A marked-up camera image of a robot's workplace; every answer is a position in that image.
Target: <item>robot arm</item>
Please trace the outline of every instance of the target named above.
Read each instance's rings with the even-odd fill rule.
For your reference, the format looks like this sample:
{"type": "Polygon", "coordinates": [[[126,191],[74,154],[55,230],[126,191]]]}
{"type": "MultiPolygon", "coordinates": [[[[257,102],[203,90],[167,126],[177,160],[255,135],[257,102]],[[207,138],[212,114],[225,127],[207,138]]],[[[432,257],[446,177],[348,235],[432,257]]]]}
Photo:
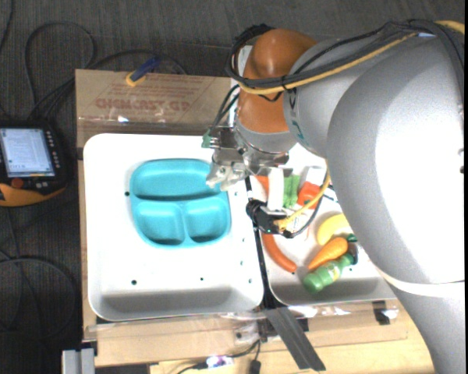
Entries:
{"type": "Polygon", "coordinates": [[[354,234],[440,374],[466,372],[464,49],[447,26],[464,33],[410,21],[316,43],[251,29],[235,46],[261,34],[249,75],[228,64],[239,109],[234,126],[215,133],[210,175],[225,186],[259,175],[285,163],[295,143],[325,158],[354,234]]]}

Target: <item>white tray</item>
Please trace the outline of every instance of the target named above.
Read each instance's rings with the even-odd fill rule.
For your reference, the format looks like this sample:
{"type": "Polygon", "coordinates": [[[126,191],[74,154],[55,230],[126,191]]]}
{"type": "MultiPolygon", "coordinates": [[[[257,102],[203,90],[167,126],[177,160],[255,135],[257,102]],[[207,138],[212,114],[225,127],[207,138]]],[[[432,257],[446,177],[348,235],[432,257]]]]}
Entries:
{"type": "Polygon", "coordinates": [[[100,134],[83,150],[88,300],[109,321],[246,312],[263,297],[244,182],[229,190],[232,226],[222,240],[194,248],[146,243],[133,225],[129,180],[145,161],[211,161],[199,136],[100,134]]]}
{"type": "MultiPolygon", "coordinates": [[[[321,172],[321,178],[324,180],[325,160],[316,157],[300,145],[294,146],[289,151],[289,161],[285,166],[292,168],[294,175],[302,176],[306,174],[309,167],[312,167],[316,172],[321,172]]],[[[267,196],[260,183],[253,176],[251,177],[251,183],[253,198],[265,200],[267,196]]],[[[336,194],[331,189],[328,189],[325,195],[336,199],[336,194]]],[[[323,198],[317,216],[307,233],[293,239],[286,239],[281,235],[275,236],[275,241],[281,251],[298,266],[294,274],[279,267],[264,251],[268,282],[272,294],[281,303],[288,306],[332,305],[343,302],[367,302],[396,298],[388,283],[381,277],[369,256],[360,246],[360,242],[358,242],[358,264],[346,268],[342,276],[334,284],[327,286],[315,295],[310,294],[303,287],[302,280],[309,272],[306,265],[321,248],[316,242],[319,225],[327,217],[341,212],[342,208],[339,203],[333,202],[329,198],[323,198]]]]}

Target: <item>gray carpet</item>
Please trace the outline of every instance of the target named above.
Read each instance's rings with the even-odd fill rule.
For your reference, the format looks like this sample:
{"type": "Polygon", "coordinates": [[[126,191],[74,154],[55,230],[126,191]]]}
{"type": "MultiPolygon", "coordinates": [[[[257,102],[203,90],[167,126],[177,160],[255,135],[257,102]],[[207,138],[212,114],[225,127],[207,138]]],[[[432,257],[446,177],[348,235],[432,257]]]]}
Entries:
{"type": "MultiPolygon", "coordinates": [[[[25,118],[34,101],[96,58],[146,48],[174,58],[189,74],[223,76],[232,39],[245,28],[266,23],[299,30],[316,39],[352,36],[389,20],[465,21],[465,0],[13,0],[9,33],[0,54],[0,104],[13,118],[25,118]],[[27,82],[30,66],[33,93],[27,82]]],[[[0,42],[10,0],[0,0],[0,42]]],[[[102,68],[130,70],[146,55],[112,60],[102,68]]],[[[0,110],[0,118],[5,113],[0,110]]],[[[53,107],[73,167],[74,93],[53,107]]],[[[76,177],[61,195],[34,206],[0,207],[0,250],[36,261],[0,265],[0,373],[58,373],[60,351],[76,348],[81,337],[79,207],[76,177]],[[71,292],[74,284],[76,291],[71,292]]],[[[0,253],[0,261],[6,259],[0,253]]]]}

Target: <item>screen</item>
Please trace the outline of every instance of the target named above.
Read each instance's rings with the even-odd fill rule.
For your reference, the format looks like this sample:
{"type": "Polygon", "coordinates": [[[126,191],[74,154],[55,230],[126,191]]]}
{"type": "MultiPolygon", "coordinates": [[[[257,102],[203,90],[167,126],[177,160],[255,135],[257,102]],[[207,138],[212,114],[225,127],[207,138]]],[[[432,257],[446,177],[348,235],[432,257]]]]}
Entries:
{"type": "Polygon", "coordinates": [[[42,129],[1,128],[0,143],[9,177],[55,175],[42,129]]]}

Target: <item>toy vegetable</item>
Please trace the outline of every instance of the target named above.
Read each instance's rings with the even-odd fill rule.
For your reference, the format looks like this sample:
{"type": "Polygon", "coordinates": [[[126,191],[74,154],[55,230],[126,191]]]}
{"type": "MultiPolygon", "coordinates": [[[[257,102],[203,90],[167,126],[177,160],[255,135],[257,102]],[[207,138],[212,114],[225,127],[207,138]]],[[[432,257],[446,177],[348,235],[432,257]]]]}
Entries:
{"type": "Polygon", "coordinates": [[[264,243],[265,250],[268,255],[276,262],[282,269],[293,273],[296,270],[296,263],[282,253],[278,245],[275,243],[274,235],[262,234],[262,242],[264,243]]]}
{"type": "Polygon", "coordinates": [[[333,238],[325,244],[317,255],[307,265],[309,270],[316,270],[323,263],[338,259],[347,252],[349,243],[343,237],[333,238]]]}
{"type": "Polygon", "coordinates": [[[350,265],[353,265],[353,257],[348,253],[338,260],[330,260],[314,272],[308,273],[303,279],[303,286],[311,294],[317,294],[337,281],[342,275],[343,269],[350,265]]]}
{"type": "Polygon", "coordinates": [[[316,234],[317,243],[324,245],[328,242],[333,235],[340,233],[351,233],[352,229],[343,213],[338,213],[326,219],[321,226],[319,226],[316,234]]]}

